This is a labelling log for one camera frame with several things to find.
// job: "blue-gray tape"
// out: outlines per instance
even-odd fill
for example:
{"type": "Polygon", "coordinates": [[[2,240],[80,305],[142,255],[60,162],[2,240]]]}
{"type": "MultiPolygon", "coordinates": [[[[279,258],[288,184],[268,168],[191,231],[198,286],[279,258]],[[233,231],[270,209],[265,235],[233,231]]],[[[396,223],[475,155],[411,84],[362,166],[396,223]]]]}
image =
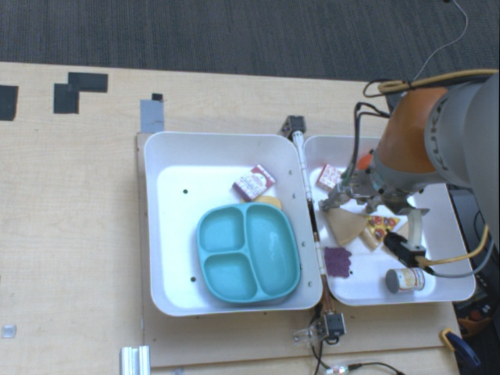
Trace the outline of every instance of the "blue-gray tape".
{"type": "Polygon", "coordinates": [[[141,132],[154,134],[165,130],[163,102],[141,100],[141,132]]]}

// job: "red and white box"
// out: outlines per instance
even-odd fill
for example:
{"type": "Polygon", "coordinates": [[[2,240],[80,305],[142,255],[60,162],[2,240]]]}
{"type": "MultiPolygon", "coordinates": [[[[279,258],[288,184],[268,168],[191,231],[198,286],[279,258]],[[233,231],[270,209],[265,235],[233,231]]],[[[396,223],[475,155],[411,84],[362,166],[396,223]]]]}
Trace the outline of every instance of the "red and white box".
{"type": "Polygon", "coordinates": [[[320,177],[316,181],[316,186],[330,193],[341,179],[342,171],[327,164],[321,170],[320,177]]]}
{"type": "Polygon", "coordinates": [[[250,202],[276,183],[274,178],[260,165],[233,183],[233,189],[246,201],[250,202]]]}

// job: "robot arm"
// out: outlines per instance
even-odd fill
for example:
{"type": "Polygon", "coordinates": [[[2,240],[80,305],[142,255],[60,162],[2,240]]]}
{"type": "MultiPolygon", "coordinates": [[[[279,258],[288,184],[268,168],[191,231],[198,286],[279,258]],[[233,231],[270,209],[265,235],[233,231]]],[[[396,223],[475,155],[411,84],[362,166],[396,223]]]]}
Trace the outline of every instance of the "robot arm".
{"type": "Polygon", "coordinates": [[[354,198],[368,213],[384,204],[396,215],[415,216],[408,197],[436,183],[472,189],[498,248],[498,72],[449,90],[409,91],[368,168],[347,174],[320,208],[354,198]]]}

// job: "purple cloth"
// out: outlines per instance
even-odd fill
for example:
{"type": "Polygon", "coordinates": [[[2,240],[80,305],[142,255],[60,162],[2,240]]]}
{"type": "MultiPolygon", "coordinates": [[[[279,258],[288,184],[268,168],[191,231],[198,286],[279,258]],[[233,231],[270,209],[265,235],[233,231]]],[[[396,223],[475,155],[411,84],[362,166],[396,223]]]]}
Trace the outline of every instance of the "purple cloth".
{"type": "Polygon", "coordinates": [[[351,265],[351,252],[343,247],[325,248],[325,264],[327,273],[331,277],[349,277],[349,267],[351,265]]]}

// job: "yellow cable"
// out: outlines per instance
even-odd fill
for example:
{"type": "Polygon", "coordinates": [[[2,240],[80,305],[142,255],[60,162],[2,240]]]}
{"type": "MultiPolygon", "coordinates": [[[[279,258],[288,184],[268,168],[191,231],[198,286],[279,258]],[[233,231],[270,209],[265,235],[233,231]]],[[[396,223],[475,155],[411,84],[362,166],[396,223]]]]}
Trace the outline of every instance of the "yellow cable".
{"type": "Polygon", "coordinates": [[[442,75],[437,75],[436,77],[424,78],[421,80],[415,80],[414,82],[406,82],[404,80],[387,80],[381,82],[378,85],[378,90],[383,95],[387,93],[408,91],[412,88],[421,88],[427,84],[435,84],[437,82],[442,82],[443,80],[450,80],[461,77],[474,77],[478,75],[493,75],[497,73],[498,70],[480,69],[480,70],[464,70],[451,73],[443,73],[442,75]]]}
{"type": "Polygon", "coordinates": [[[483,236],[481,237],[479,245],[476,247],[475,250],[473,250],[468,254],[459,255],[458,257],[451,257],[450,259],[436,259],[436,260],[430,260],[420,256],[416,257],[416,261],[419,263],[420,268],[425,268],[426,266],[436,266],[438,264],[454,263],[455,261],[460,261],[462,259],[470,259],[472,257],[475,257],[483,250],[484,246],[486,245],[486,240],[488,239],[488,231],[489,231],[488,225],[484,225],[483,236]]]}

